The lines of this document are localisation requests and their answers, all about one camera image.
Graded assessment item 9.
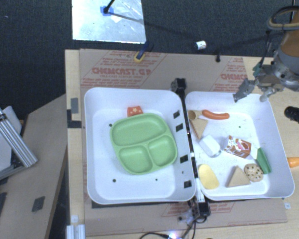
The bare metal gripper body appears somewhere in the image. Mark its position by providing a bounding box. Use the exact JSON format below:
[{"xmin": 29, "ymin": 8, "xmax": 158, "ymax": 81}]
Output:
[{"xmin": 254, "ymin": 67, "xmax": 299, "ymax": 90}]

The white plastic tray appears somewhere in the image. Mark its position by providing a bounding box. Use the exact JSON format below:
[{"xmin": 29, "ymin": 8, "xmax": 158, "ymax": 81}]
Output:
[
  {"xmin": 84, "ymin": 87, "xmax": 197, "ymax": 205},
  {"xmin": 185, "ymin": 91, "xmax": 296, "ymax": 201}
]

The orange sausage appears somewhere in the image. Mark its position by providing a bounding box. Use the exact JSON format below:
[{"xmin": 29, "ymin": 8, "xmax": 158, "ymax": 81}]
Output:
[{"xmin": 201, "ymin": 109, "xmax": 230, "ymax": 121}]

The tan ice cream cone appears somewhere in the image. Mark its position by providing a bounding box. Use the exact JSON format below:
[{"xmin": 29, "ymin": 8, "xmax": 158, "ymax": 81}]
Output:
[{"xmin": 188, "ymin": 110, "xmax": 203, "ymax": 120}]

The orange and white carton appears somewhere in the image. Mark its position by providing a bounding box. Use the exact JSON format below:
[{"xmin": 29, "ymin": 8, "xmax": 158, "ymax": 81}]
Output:
[{"xmin": 223, "ymin": 135, "xmax": 253, "ymax": 160}]

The tan triangular bread slice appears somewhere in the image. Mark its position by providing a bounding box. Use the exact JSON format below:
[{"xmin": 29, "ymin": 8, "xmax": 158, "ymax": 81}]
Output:
[
  {"xmin": 225, "ymin": 165, "xmax": 252, "ymax": 188},
  {"xmin": 190, "ymin": 118, "xmax": 209, "ymax": 140}
]

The white plastic bottle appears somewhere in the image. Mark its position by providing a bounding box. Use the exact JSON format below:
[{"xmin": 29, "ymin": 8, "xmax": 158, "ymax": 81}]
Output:
[{"xmin": 198, "ymin": 134, "xmax": 222, "ymax": 158}]

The thin black and white rod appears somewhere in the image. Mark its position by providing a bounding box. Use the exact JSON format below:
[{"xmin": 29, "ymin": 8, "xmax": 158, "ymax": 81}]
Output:
[{"xmin": 177, "ymin": 88, "xmax": 205, "ymax": 204}]

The orange carrot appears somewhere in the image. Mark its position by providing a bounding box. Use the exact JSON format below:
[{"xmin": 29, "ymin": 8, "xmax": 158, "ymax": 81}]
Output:
[{"xmin": 287, "ymin": 157, "xmax": 299, "ymax": 169}]

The brown chocolate chip biscuit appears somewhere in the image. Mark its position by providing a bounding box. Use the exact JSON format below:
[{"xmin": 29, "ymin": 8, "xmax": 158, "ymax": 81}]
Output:
[{"xmin": 243, "ymin": 163, "xmax": 264, "ymax": 183}]

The yellow oval toy food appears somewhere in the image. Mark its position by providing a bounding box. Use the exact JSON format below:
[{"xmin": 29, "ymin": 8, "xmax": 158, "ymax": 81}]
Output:
[{"xmin": 197, "ymin": 164, "xmax": 220, "ymax": 190}]

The red carton with yellow star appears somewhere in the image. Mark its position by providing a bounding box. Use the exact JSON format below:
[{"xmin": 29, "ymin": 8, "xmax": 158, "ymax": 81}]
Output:
[{"xmin": 126, "ymin": 105, "xmax": 144, "ymax": 118}]

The green divided plate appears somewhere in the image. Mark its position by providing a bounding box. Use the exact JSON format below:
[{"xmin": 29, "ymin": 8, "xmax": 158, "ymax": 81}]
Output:
[{"xmin": 109, "ymin": 113, "xmax": 179, "ymax": 176}]

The brown cardboard board red print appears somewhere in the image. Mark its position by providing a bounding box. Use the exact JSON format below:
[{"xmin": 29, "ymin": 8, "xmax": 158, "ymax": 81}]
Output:
[{"xmin": 79, "ymin": 49, "xmax": 289, "ymax": 237}]

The black cylinder on white bracket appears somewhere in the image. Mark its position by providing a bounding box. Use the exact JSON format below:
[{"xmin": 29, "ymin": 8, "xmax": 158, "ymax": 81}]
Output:
[{"xmin": 282, "ymin": 80, "xmax": 299, "ymax": 128}]

